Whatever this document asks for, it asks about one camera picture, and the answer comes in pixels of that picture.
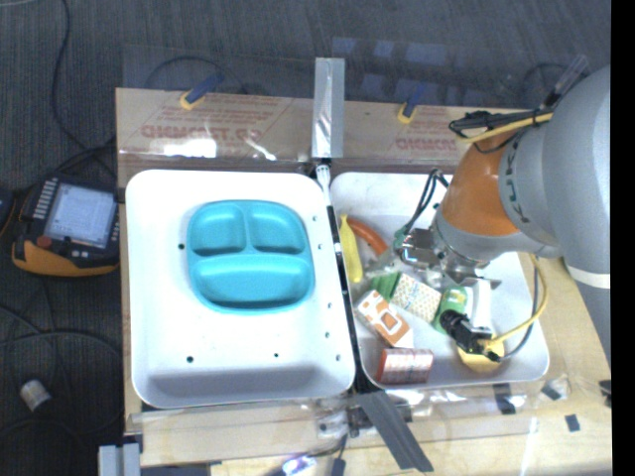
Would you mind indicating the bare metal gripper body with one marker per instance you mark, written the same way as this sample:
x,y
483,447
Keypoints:
x,y
419,248

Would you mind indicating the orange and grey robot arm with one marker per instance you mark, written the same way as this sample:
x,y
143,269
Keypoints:
x,y
560,166

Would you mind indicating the green packet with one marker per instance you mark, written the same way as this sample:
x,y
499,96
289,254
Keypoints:
x,y
386,283

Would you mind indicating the orange carrot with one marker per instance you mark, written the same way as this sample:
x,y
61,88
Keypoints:
x,y
371,236

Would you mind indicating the white carton with orange dots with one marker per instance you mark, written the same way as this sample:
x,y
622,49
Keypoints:
x,y
418,298

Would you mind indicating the green bottle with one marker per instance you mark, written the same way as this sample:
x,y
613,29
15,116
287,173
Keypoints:
x,y
452,299

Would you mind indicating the yellow banana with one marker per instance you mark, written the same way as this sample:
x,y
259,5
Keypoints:
x,y
352,251

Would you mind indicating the orange and white carton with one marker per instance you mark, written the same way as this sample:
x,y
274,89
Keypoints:
x,y
384,318

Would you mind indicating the orange striped can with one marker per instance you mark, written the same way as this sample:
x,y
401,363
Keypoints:
x,y
404,366

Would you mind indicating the yellow round toy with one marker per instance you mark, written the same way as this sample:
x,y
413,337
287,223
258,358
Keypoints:
x,y
478,362

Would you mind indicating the white plastic tray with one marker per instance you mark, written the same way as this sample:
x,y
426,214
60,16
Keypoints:
x,y
238,350
516,335

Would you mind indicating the blue divided plate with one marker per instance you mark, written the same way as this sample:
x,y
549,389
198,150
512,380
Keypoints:
x,y
250,278

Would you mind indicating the brown cardboard board red print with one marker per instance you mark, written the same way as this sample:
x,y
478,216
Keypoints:
x,y
238,132

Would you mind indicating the silver metal cylinder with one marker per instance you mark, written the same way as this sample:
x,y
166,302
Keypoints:
x,y
35,394

